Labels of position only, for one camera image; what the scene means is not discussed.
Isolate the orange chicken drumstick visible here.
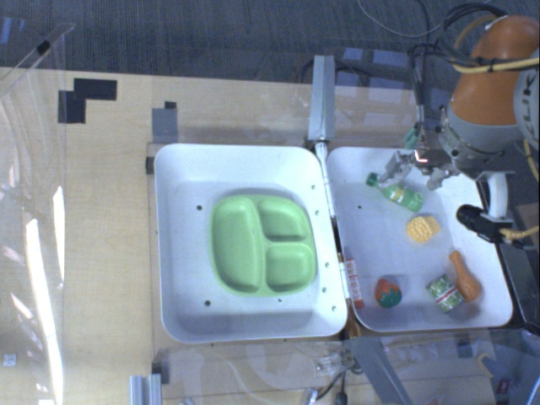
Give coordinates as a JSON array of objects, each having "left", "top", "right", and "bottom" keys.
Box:
[{"left": 448, "top": 250, "right": 483, "bottom": 304}]

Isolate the black cylinder on white bracket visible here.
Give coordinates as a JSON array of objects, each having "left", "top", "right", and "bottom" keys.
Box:
[{"left": 456, "top": 172, "right": 515, "bottom": 242}]

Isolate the white plastic tray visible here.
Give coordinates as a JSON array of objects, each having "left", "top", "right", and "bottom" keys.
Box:
[
  {"left": 327, "top": 146, "right": 515, "bottom": 334},
  {"left": 153, "top": 143, "right": 349, "bottom": 345}
]

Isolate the green plastic bottle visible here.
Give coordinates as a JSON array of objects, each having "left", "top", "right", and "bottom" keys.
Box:
[{"left": 364, "top": 172, "right": 425, "bottom": 213}]

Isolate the red and white packet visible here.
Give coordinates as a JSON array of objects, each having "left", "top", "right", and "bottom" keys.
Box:
[{"left": 343, "top": 258, "right": 366, "bottom": 310}]

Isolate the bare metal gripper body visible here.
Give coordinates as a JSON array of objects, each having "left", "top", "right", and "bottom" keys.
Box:
[{"left": 414, "top": 121, "right": 504, "bottom": 181}]

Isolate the green and white can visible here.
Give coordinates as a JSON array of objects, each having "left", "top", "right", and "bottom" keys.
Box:
[{"left": 425, "top": 273, "right": 466, "bottom": 314}]

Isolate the green divided plate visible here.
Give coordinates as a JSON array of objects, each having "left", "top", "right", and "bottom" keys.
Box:
[{"left": 209, "top": 194, "right": 319, "bottom": 299}]

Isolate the yellow corn cob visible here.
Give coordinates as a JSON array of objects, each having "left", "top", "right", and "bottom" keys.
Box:
[{"left": 406, "top": 213, "right": 441, "bottom": 245}]

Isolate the red strawberry with green leaves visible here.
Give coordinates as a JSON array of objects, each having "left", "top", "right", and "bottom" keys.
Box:
[{"left": 375, "top": 277, "right": 403, "bottom": 309}]

